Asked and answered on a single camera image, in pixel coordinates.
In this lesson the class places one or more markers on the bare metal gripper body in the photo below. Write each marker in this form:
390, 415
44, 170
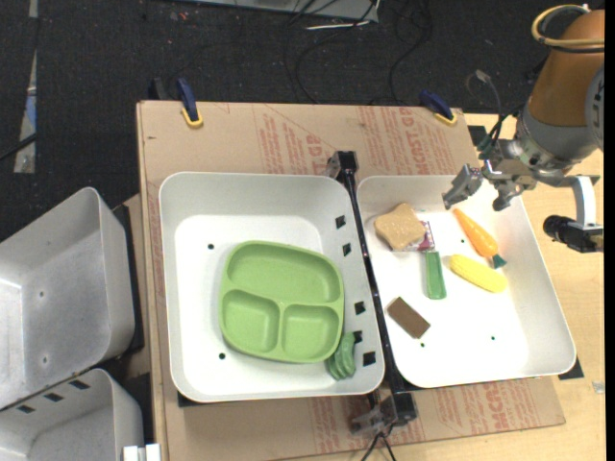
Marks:
516, 168

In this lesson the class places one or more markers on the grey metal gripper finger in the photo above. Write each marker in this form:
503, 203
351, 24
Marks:
461, 185
507, 196

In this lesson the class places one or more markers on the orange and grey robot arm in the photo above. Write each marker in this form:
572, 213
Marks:
562, 84

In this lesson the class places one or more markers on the orange toy carrot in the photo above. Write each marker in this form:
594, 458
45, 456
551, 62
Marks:
476, 235

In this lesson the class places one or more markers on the pink and white packet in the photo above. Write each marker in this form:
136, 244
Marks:
426, 240

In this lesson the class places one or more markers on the tan toy bread slice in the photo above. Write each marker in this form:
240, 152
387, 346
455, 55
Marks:
398, 226

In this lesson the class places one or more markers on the yellow toy corn cob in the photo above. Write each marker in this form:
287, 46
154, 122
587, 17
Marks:
478, 273

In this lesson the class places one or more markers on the green toy celery stick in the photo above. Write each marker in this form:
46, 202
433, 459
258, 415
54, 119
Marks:
434, 276

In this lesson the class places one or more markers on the thin black rod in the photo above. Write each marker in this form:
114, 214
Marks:
372, 276

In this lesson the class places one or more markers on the brown rectangular biscuit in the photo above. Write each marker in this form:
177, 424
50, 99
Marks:
408, 317

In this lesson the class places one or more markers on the white plastic tray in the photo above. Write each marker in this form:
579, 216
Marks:
57, 296
72, 420
471, 334
202, 315

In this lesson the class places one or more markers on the brown cardboard board red print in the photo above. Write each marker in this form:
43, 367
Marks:
269, 137

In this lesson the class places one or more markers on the green toy pea pods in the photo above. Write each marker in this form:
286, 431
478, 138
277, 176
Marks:
342, 360

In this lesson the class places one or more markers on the green divided plate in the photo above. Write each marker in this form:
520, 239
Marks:
278, 300

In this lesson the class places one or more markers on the black cylinder on white bracket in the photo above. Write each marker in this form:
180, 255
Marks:
572, 233

